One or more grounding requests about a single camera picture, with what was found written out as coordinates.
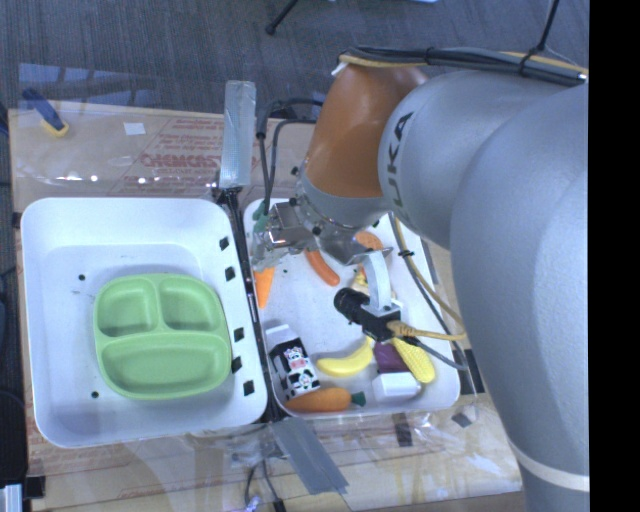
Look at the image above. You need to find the orange sausage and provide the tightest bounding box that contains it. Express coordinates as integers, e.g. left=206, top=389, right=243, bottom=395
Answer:
left=305, top=248, right=342, bottom=288

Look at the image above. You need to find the purple toy eggplant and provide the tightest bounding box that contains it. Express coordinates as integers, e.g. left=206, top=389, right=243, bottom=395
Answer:
left=372, top=340, right=412, bottom=375

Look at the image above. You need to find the white block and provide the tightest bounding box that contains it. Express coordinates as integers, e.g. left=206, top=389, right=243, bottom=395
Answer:
left=370, top=371, right=422, bottom=403

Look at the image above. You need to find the white plastic tray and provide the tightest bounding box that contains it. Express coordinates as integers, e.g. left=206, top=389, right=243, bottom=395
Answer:
left=242, top=197, right=462, bottom=420
left=19, top=196, right=269, bottom=449

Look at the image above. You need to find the yellow corn cob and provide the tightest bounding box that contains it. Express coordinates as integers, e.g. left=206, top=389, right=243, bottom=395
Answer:
left=390, top=336, right=437, bottom=386

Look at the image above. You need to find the cow print milk carton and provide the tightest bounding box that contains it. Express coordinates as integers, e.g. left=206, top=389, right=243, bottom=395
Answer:
left=264, top=323, right=322, bottom=402

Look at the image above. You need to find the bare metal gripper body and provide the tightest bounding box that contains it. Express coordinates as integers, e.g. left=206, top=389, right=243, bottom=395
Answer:
left=262, top=198, right=380, bottom=265

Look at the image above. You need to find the green divided plate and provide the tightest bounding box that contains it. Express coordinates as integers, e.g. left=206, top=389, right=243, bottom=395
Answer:
left=92, top=273, right=234, bottom=402

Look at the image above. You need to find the orange round toy food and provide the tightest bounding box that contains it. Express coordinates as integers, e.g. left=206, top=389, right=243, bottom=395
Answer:
left=353, top=230, right=386, bottom=252

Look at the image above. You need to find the small orange carrot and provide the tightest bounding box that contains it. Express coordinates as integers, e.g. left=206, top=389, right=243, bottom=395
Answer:
left=253, top=265, right=278, bottom=310

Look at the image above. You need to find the orange carrot with green top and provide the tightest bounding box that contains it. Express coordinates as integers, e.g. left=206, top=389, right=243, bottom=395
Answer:
left=284, top=385, right=368, bottom=415

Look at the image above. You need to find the yellow banana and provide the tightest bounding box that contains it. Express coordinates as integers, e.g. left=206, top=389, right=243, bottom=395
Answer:
left=315, top=335, right=376, bottom=379

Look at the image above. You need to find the brown cardboard board, red print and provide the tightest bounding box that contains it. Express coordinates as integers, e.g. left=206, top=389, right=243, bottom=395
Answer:
left=7, top=107, right=524, bottom=512

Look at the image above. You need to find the black cylinder on white bracket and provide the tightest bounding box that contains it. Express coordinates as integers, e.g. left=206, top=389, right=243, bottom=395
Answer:
left=333, top=249, right=404, bottom=344

